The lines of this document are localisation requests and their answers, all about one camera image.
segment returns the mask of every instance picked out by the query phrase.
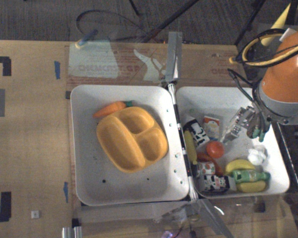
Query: white plastic bin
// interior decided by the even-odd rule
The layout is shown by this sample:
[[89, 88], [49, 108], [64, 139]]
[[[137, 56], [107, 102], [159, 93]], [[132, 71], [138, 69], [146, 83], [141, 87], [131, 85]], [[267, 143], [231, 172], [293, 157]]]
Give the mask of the white plastic bin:
[[[238, 89], [230, 87], [183, 87], [176, 92], [180, 118], [184, 114], [198, 121], [204, 115], [220, 118], [220, 132], [240, 107], [250, 105]], [[93, 113], [115, 101], [133, 101], [146, 109], [159, 123], [168, 139], [167, 154], [157, 163], [134, 174], [119, 171], [103, 152], [97, 137], [99, 119]], [[189, 191], [186, 167], [170, 93], [157, 86], [80, 85], [71, 94], [76, 191], [79, 199], [89, 206], [122, 203], [177, 201]], [[268, 158], [263, 170], [271, 174], [268, 188], [256, 194], [227, 193], [215, 197], [239, 197], [279, 194], [287, 191], [289, 177], [272, 128], [263, 143], [249, 139], [245, 131], [225, 147], [219, 160], [224, 168], [229, 161], [245, 156], [249, 148], [263, 144]]]

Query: yellow cable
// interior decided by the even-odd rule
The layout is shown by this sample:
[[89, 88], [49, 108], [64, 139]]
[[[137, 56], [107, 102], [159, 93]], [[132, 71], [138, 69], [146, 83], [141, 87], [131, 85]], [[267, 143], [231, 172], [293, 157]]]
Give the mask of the yellow cable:
[[252, 40], [246, 47], [245, 49], [243, 50], [243, 53], [242, 53], [242, 61], [249, 65], [249, 66], [266, 66], [266, 65], [270, 65], [272, 63], [275, 63], [277, 61], [281, 61], [282, 59], [292, 55], [293, 53], [297, 52], [298, 51], [298, 46], [291, 49], [290, 51], [276, 57], [276, 58], [273, 58], [271, 60], [268, 60], [268, 61], [261, 61], [261, 62], [248, 62], [247, 61], [247, 58], [246, 58], [246, 54], [247, 52], [249, 51], [249, 49], [257, 42], [261, 41], [262, 39], [265, 39], [265, 38], [271, 38], [271, 37], [276, 37], [276, 36], [281, 36], [282, 34], [271, 34], [271, 35], [265, 35], [265, 36], [261, 36], [260, 38], [257, 38], [257, 39], [254, 39]]

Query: toy tomato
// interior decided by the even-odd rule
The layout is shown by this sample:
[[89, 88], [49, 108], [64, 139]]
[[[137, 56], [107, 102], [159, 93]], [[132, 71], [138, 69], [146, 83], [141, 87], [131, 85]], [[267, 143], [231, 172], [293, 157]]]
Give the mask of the toy tomato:
[[206, 151], [209, 156], [214, 159], [218, 159], [224, 154], [224, 146], [219, 141], [211, 141], [207, 144]]

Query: yellow banana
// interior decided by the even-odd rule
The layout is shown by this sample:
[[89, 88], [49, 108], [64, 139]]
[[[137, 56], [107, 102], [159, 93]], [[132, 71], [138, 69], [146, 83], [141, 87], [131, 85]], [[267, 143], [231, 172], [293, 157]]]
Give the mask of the yellow banana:
[[184, 141], [185, 141], [185, 146], [187, 148], [187, 154], [188, 154], [189, 160], [191, 162], [196, 162], [197, 152], [195, 150], [195, 145], [194, 145], [194, 141], [191, 136], [191, 133], [188, 130], [184, 132]]
[[257, 193], [261, 192], [266, 188], [266, 183], [263, 180], [255, 182], [242, 182], [236, 185], [238, 191], [244, 193]]
[[234, 160], [225, 167], [225, 175], [230, 175], [233, 170], [255, 169], [255, 166], [247, 160]]

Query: yellow divided plate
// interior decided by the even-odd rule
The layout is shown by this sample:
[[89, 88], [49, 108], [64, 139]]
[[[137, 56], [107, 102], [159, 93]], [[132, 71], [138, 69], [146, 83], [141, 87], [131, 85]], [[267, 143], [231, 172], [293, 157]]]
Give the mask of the yellow divided plate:
[[168, 141], [155, 119], [144, 109], [130, 107], [104, 117], [97, 138], [113, 164], [134, 173], [165, 156]]

